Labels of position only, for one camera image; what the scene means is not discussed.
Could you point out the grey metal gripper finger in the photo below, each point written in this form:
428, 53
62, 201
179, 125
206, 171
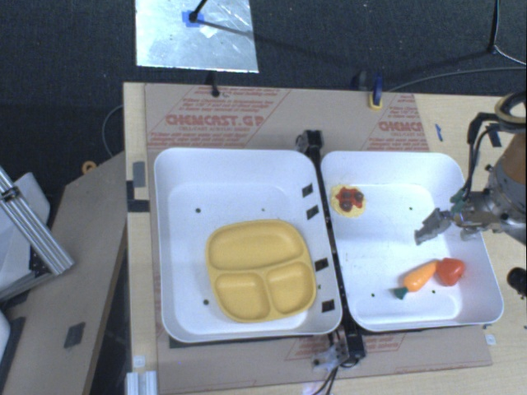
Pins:
432, 224
470, 233

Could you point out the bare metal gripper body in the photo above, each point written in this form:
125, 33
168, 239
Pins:
490, 212

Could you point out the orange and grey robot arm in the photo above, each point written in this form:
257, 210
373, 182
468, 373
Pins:
516, 161

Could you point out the white plastic tray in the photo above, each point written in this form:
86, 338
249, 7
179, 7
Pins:
230, 187
387, 241

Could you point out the orange carrot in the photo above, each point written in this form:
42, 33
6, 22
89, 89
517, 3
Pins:
420, 277

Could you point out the round yellow and red pizza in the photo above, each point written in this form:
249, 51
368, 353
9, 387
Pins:
348, 202

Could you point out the thin black rod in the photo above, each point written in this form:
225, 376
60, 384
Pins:
329, 224

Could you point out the yellow divided plate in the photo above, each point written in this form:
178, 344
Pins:
255, 270

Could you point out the brown cardboard board red print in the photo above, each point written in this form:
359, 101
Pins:
263, 113

